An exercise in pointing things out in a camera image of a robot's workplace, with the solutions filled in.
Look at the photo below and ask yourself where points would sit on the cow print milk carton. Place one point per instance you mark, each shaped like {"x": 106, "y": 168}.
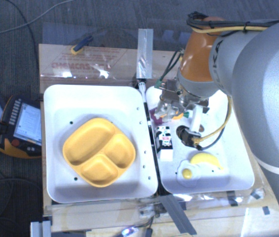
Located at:
{"x": 165, "y": 139}

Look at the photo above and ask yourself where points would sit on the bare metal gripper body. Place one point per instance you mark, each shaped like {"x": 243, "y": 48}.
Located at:
{"x": 176, "y": 100}

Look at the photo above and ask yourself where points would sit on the white fried egg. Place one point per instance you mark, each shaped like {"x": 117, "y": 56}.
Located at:
{"x": 187, "y": 173}

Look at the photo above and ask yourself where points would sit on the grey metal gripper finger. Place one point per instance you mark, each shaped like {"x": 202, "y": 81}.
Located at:
{"x": 171, "y": 113}
{"x": 159, "y": 112}

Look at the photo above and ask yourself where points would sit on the black cylinder on white bracket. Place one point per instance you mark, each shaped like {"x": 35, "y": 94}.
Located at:
{"x": 187, "y": 134}

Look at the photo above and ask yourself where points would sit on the brown cardboard board red print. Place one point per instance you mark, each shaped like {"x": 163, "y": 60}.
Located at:
{"x": 129, "y": 63}

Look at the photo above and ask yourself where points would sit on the purple grapes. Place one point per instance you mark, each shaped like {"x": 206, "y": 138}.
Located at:
{"x": 153, "y": 112}

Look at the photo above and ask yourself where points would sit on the brown round toy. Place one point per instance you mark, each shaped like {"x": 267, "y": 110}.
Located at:
{"x": 201, "y": 128}

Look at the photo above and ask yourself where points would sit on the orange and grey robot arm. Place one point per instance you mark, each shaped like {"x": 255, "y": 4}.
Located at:
{"x": 252, "y": 88}

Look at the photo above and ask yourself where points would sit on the yellow divided plate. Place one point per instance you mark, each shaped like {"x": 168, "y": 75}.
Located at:
{"x": 97, "y": 149}

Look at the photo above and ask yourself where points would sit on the yellow banana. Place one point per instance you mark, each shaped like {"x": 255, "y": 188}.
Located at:
{"x": 207, "y": 159}

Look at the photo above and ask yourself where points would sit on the white plastic tray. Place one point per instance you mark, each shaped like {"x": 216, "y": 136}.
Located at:
{"x": 62, "y": 171}
{"x": 233, "y": 162}

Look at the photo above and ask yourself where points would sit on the orange carrot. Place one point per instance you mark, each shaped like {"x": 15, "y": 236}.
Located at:
{"x": 178, "y": 116}

